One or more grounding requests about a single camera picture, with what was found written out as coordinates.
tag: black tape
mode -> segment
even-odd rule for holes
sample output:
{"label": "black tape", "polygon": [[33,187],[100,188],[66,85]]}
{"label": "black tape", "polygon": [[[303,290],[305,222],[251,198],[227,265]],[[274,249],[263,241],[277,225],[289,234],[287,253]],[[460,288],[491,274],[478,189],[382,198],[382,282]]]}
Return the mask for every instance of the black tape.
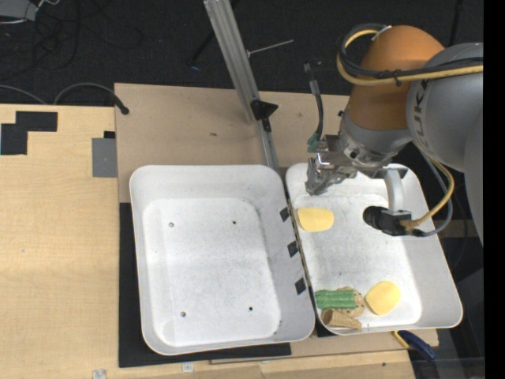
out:
{"label": "black tape", "polygon": [[283,221],[283,222],[286,222],[286,221],[287,221],[287,219],[290,217],[290,211],[288,211],[288,210],[287,210],[287,207],[286,207],[286,208],[284,208],[284,209],[280,212],[280,214],[281,214],[281,217],[282,217],[282,221]]}
{"label": "black tape", "polygon": [[28,151],[28,132],[15,123],[2,124],[0,155],[25,155]]}
{"label": "black tape", "polygon": [[58,112],[16,111],[16,123],[2,124],[0,155],[28,154],[28,132],[56,132]]}
{"label": "black tape", "polygon": [[302,293],[305,289],[307,289],[307,285],[305,285],[305,280],[300,278],[295,284],[294,287],[297,288],[297,295]]}
{"label": "black tape", "polygon": [[298,252],[298,245],[297,242],[291,242],[290,244],[287,245],[287,250],[290,252],[290,257],[293,258],[294,254]]}
{"label": "black tape", "polygon": [[56,132],[58,112],[16,111],[16,125],[27,132]]}

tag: white bin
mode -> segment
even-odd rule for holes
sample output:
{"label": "white bin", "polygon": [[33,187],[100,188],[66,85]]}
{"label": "white bin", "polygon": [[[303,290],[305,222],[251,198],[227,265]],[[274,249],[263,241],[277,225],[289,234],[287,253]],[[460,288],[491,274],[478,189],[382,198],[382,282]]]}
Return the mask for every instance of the white bin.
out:
{"label": "white bin", "polygon": [[[390,167],[402,167],[392,164]],[[462,319],[462,304],[437,235],[426,238],[390,236],[363,221],[368,206],[388,207],[383,179],[361,173],[328,188],[318,196],[305,191],[307,164],[286,173],[293,212],[298,208],[325,208],[333,212],[331,229],[308,233],[299,227],[301,249],[314,292],[353,287],[365,295],[376,283],[389,280],[400,288],[399,304],[388,314],[365,308],[359,317],[362,330],[326,327],[334,334],[363,334],[418,328],[450,328]],[[413,219],[428,211],[417,176],[410,170],[402,180],[404,208]],[[432,220],[419,226],[434,229]],[[320,319],[321,309],[317,309]]]}
{"label": "white bin", "polygon": [[281,178],[145,166],[130,179],[142,333],[162,355],[303,340],[315,314]]}

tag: brown object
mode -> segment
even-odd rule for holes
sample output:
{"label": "brown object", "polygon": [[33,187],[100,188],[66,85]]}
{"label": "brown object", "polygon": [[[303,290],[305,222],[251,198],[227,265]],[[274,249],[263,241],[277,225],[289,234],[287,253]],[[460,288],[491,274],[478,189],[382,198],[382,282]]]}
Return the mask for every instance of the brown object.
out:
{"label": "brown object", "polygon": [[[420,69],[443,46],[427,32],[408,25],[394,26],[368,48],[361,67],[368,70]],[[347,113],[356,125],[373,130],[407,128],[405,105],[410,82],[377,86],[354,85]]]}
{"label": "brown object", "polygon": [[361,322],[358,319],[345,315],[339,309],[326,309],[321,315],[321,321],[330,327],[347,327],[361,330]]}
{"label": "brown object", "polygon": [[357,307],[355,309],[338,308],[335,309],[335,311],[338,313],[345,314],[346,316],[349,317],[361,316],[365,311],[365,299],[363,298],[363,295],[353,287],[340,287],[339,289],[337,289],[337,291],[345,291],[345,290],[351,290],[354,292],[354,301],[356,302]]}

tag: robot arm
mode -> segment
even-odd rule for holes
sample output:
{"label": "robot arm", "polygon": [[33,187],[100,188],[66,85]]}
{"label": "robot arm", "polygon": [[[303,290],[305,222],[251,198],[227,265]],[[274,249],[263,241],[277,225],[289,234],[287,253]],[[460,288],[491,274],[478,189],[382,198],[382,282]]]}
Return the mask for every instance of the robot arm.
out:
{"label": "robot arm", "polygon": [[[356,66],[346,48],[370,34],[372,43]],[[441,171],[447,171],[445,164],[464,173],[483,242],[483,50],[483,43],[444,49],[428,33],[406,25],[365,24],[351,30],[337,67],[354,86],[339,134],[322,136],[316,157],[309,159],[307,192],[321,194],[357,172],[382,178],[393,157],[413,141]],[[396,234],[412,233],[414,222],[395,217]]]}

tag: yellow object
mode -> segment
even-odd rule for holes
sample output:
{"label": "yellow object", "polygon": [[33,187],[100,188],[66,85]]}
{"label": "yellow object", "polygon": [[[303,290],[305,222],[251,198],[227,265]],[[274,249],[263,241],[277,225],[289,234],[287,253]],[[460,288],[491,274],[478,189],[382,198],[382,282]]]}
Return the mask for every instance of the yellow object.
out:
{"label": "yellow object", "polygon": [[322,208],[299,208],[298,222],[304,231],[325,231],[333,226],[333,212]]}
{"label": "yellow object", "polygon": [[436,168],[438,168],[442,172],[443,175],[446,176],[446,178],[449,182],[449,186],[447,188],[447,192],[445,193],[443,198],[440,200],[440,202],[436,205],[436,207],[433,208],[431,211],[428,211],[427,213],[425,213],[424,216],[422,216],[421,218],[416,219],[416,220],[407,220],[407,219],[400,220],[400,224],[402,226],[404,226],[404,228],[407,231],[413,231],[421,223],[425,222],[426,220],[428,220],[429,218],[434,216],[449,201],[452,193],[455,191],[455,179],[452,176],[451,172],[442,163],[439,163],[438,161],[430,158],[428,155],[426,155],[426,156],[428,157],[429,161],[431,161],[433,163],[433,165]]}
{"label": "yellow object", "polygon": [[373,313],[383,315],[391,312],[402,297],[400,289],[391,281],[382,281],[365,295],[365,301]]}
{"label": "yellow object", "polygon": [[410,348],[410,345],[398,334],[398,330],[393,331],[393,337],[405,348]]}

